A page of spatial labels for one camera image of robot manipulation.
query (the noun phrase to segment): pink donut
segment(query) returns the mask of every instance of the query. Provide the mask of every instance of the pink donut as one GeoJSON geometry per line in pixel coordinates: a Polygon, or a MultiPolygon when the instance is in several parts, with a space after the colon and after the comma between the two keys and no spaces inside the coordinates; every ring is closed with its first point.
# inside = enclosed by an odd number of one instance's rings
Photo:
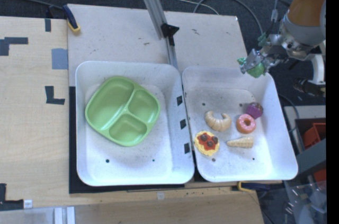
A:
{"type": "Polygon", "coordinates": [[[236,126],[240,133],[251,133],[254,131],[256,123],[251,115],[243,114],[237,119],[236,126]]]}

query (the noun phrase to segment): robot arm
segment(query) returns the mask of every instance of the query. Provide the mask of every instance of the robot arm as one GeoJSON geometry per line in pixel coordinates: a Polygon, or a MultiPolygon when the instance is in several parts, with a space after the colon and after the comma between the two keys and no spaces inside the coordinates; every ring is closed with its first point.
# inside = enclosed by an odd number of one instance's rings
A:
{"type": "MultiPolygon", "coordinates": [[[[275,8],[272,23],[276,19],[275,8]]],[[[300,61],[311,60],[314,67],[319,67],[314,70],[314,79],[307,82],[299,80],[295,88],[303,91],[312,87],[312,91],[308,93],[325,96],[324,75],[321,77],[324,68],[321,61],[325,58],[325,53],[319,52],[318,47],[324,45],[326,41],[326,0],[293,0],[280,21],[278,34],[264,33],[258,41],[261,50],[253,49],[247,58],[238,59],[243,74],[248,73],[258,78],[267,73],[271,67],[290,58],[300,61]]]]}

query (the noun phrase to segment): white tray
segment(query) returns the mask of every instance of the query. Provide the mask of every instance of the white tray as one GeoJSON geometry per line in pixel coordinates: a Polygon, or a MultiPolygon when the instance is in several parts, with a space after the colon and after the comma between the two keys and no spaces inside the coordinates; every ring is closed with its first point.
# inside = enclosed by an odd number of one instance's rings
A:
{"type": "Polygon", "coordinates": [[[211,157],[195,150],[197,168],[210,182],[290,180],[298,172],[291,140],[281,111],[272,76],[258,79],[238,68],[189,67],[183,72],[185,103],[192,138],[199,131],[210,131],[219,138],[220,147],[211,157]],[[248,103],[257,101],[263,115],[256,119],[257,127],[251,149],[228,147],[226,141],[246,136],[237,131],[235,121],[246,112],[248,103]],[[232,124],[224,132],[208,127],[207,111],[215,117],[228,113],[232,124]]]}
{"type": "Polygon", "coordinates": [[[179,71],[167,64],[87,61],[76,70],[77,172],[87,185],[183,184],[194,173],[194,162],[179,71]],[[93,130],[85,108],[93,93],[109,77],[137,82],[160,102],[160,115],[138,145],[117,145],[93,130]]]}

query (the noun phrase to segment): purple object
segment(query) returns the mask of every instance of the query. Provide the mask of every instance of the purple object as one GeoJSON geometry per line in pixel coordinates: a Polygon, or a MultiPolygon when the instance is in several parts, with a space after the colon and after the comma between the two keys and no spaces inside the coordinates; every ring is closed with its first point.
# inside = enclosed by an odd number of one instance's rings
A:
{"type": "Polygon", "coordinates": [[[246,114],[251,115],[256,120],[262,116],[263,111],[263,107],[259,103],[253,102],[247,106],[246,114]]]}

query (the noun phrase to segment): green divided tray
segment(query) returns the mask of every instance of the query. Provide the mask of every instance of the green divided tray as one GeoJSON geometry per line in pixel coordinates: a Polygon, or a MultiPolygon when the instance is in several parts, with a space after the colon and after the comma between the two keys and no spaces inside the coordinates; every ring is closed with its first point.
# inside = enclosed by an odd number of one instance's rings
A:
{"type": "Polygon", "coordinates": [[[142,142],[160,113],[158,99],[136,82],[113,76],[93,94],[85,109],[86,120],[109,140],[131,147],[142,142]]]}

